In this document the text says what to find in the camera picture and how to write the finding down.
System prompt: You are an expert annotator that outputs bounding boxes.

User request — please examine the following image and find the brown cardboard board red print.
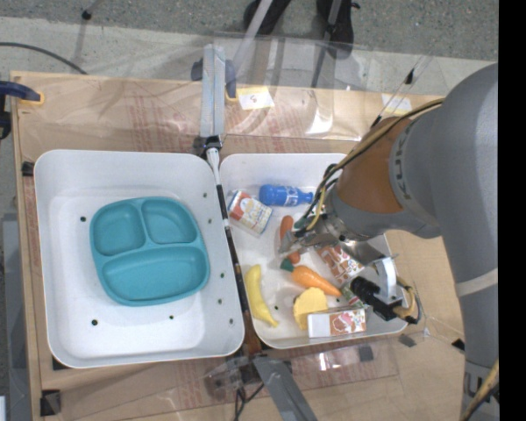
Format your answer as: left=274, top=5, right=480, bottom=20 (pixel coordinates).
left=10, top=70, right=466, bottom=421

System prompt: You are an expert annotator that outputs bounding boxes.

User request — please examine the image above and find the white carton with orange pattern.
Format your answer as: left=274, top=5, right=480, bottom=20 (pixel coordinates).
left=316, top=243, right=366, bottom=287

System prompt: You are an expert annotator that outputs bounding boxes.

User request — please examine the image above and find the blue bottle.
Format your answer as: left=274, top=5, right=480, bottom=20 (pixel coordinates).
left=258, top=183, right=316, bottom=208

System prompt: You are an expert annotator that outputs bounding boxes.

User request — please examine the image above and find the small green and red packet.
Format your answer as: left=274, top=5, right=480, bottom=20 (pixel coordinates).
left=340, top=284, right=370, bottom=310

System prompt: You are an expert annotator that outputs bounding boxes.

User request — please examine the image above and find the yellow banana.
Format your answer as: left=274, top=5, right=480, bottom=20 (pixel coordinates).
left=244, top=263, right=280, bottom=329

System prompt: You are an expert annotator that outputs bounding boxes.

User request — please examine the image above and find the white carton with colourful print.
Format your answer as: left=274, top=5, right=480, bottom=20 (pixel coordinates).
left=226, top=189, right=274, bottom=237

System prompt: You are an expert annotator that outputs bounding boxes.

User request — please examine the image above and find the blue divided plate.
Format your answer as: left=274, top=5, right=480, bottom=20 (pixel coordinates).
left=89, top=196, right=211, bottom=308

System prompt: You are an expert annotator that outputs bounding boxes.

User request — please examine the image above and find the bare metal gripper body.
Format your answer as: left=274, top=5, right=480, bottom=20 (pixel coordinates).
left=294, top=215, right=359, bottom=250

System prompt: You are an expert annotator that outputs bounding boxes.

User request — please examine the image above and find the orange sausage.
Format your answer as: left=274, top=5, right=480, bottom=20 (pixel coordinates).
left=278, top=214, right=302, bottom=266

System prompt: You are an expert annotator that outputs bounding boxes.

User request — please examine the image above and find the person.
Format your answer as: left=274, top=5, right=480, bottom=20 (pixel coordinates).
left=242, top=0, right=377, bottom=60

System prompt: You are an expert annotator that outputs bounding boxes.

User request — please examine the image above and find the black cylinder on white bracket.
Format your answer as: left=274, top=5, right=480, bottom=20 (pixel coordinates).
left=349, top=254, right=411, bottom=323

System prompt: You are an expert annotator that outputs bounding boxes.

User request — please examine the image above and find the orange carrot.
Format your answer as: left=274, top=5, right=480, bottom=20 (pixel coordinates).
left=280, top=258, right=344, bottom=298

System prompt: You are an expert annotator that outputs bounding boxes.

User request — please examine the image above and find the white plastic tray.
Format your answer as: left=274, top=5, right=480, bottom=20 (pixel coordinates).
left=32, top=148, right=246, bottom=370
left=218, top=152, right=409, bottom=351

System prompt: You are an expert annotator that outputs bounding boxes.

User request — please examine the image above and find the white carton with orange print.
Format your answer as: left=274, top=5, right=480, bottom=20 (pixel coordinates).
left=306, top=306, right=368, bottom=339

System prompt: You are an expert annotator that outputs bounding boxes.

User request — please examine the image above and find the yellow biscuit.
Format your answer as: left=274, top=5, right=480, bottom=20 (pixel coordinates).
left=292, top=286, right=331, bottom=331

